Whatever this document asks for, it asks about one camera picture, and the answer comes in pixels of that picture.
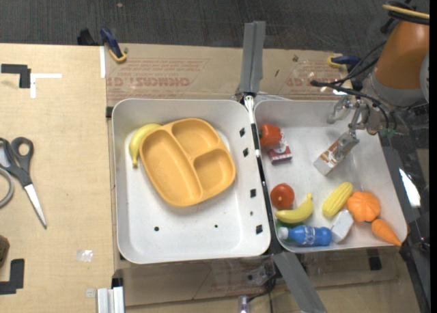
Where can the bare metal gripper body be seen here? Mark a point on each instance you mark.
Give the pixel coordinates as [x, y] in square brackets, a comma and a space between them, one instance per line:
[373, 118]

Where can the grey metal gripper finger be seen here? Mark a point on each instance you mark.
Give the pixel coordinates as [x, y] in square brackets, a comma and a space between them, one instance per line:
[348, 144]

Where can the white and orange carton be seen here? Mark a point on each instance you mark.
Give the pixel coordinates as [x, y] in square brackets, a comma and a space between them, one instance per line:
[326, 161]

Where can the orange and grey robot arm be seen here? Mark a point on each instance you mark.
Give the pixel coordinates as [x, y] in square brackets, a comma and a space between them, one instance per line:
[399, 55]

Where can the white plastic tray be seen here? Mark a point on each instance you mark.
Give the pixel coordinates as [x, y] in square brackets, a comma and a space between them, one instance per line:
[307, 171]
[191, 233]

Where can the yellow corn cob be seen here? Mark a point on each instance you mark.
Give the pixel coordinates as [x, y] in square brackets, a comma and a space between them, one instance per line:
[337, 200]

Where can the orange pumpkin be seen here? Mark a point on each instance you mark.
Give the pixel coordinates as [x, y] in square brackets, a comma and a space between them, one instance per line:
[364, 206]

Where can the red and white carton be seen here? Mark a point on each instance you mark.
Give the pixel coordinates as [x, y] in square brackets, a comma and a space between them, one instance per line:
[280, 156]

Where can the red bell pepper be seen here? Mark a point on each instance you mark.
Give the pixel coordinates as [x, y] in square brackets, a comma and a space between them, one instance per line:
[269, 134]

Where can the red tomato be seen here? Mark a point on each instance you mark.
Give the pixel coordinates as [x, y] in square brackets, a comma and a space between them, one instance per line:
[282, 196]

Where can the yellow banana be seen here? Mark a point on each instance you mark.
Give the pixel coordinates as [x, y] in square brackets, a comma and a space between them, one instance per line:
[297, 214]
[135, 140]

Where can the orange carrot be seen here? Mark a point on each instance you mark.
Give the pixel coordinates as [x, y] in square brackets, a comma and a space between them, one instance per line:
[384, 231]

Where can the blue bottle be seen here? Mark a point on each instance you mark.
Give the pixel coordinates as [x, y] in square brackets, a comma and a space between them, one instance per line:
[309, 235]

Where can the brown cardboard board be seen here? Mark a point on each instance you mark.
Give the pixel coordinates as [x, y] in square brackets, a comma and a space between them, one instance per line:
[205, 72]

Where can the orange divided plate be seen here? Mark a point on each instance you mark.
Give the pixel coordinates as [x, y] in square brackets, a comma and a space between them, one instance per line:
[164, 164]

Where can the grey scissors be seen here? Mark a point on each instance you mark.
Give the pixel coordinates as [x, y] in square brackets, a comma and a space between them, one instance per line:
[24, 171]

